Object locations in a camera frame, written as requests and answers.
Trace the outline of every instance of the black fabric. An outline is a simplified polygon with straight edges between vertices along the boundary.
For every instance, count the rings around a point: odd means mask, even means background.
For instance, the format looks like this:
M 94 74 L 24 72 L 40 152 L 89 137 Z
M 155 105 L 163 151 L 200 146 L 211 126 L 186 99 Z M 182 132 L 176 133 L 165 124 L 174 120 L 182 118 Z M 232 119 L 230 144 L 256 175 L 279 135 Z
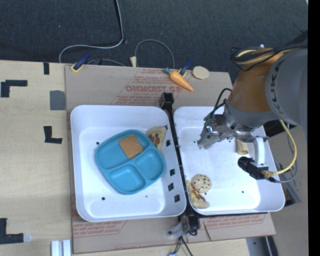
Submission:
M 121 39 L 115 1 L 1 1 L 0 59 L 58 62 L 60 52 L 77 44 L 105 45 Z M 136 45 L 159 40 L 173 52 L 176 68 L 229 72 L 232 47 L 283 46 L 308 36 L 306 0 L 119 0 L 126 42 L 115 49 L 91 50 L 94 57 L 130 66 Z M 71 49 L 62 62 L 74 63 L 88 49 Z M 168 51 L 154 42 L 138 50 L 141 67 L 171 67 Z

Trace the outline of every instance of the wooden surface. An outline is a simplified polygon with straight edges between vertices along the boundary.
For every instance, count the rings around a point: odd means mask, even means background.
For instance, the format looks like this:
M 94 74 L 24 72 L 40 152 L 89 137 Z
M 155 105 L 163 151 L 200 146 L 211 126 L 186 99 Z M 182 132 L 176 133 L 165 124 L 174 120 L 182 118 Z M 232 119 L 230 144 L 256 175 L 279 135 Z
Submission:
M 0 218 L 7 234 L 31 234 L 32 241 L 0 245 L 0 256 L 48 256 L 50 242 L 72 239 L 67 114 L 50 110 L 50 91 L 65 91 L 64 65 L 0 61 L 0 81 L 27 80 L 0 98 Z M 62 144 L 45 143 L 44 126 Z M 193 255 L 248 256 L 245 239 L 193 243 Z M 163 255 L 175 246 L 81 254 L 84 256 Z M 182 245 L 179 256 L 188 255 Z

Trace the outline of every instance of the toy carrot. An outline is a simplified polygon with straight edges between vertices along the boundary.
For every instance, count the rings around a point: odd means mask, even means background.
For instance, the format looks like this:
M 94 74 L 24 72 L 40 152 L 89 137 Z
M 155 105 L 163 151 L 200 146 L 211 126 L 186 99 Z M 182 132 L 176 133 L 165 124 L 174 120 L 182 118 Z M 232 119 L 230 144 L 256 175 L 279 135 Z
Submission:
M 174 81 L 177 85 L 193 92 L 194 89 L 190 85 L 190 83 L 176 70 L 170 70 L 168 67 L 164 70 L 165 73 L 169 74 L 170 79 Z

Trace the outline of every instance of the blue divided plate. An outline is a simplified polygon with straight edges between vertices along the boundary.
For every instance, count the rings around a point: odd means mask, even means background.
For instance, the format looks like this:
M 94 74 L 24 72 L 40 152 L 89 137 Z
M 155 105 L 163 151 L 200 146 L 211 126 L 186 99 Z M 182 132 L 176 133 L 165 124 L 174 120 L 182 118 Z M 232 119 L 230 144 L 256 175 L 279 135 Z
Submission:
M 143 151 L 129 159 L 119 140 L 134 135 Z M 152 141 L 141 131 L 126 130 L 101 143 L 95 161 L 109 183 L 122 194 L 134 194 L 156 182 L 166 170 L 166 162 Z

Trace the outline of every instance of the cardboard box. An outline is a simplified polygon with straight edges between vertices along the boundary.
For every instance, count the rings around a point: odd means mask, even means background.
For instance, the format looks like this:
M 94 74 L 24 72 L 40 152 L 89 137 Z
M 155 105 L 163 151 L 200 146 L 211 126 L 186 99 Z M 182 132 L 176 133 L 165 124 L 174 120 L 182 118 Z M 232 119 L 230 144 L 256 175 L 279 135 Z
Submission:
M 176 244 L 176 238 L 167 237 L 167 228 L 178 224 L 177 217 L 87 222 L 79 216 L 73 184 L 70 113 L 79 105 L 156 106 L 162 93 L 173 93 L 174 110 L 182 106 L 213 106 L 220 91 L 232 87 L 229 74 L 224 72 L 210 72 L 205 80 L 188 72 L 185 78 L 194 92 L 174 84 L 162 69 L 85 65 L 79 73 L 72 73 L 70 66 L 65 66 L 73 253 Z M 197 235 L 187 237 L 189 243 L 275 234 L 269 213 L 204 217 L 200 223 Z

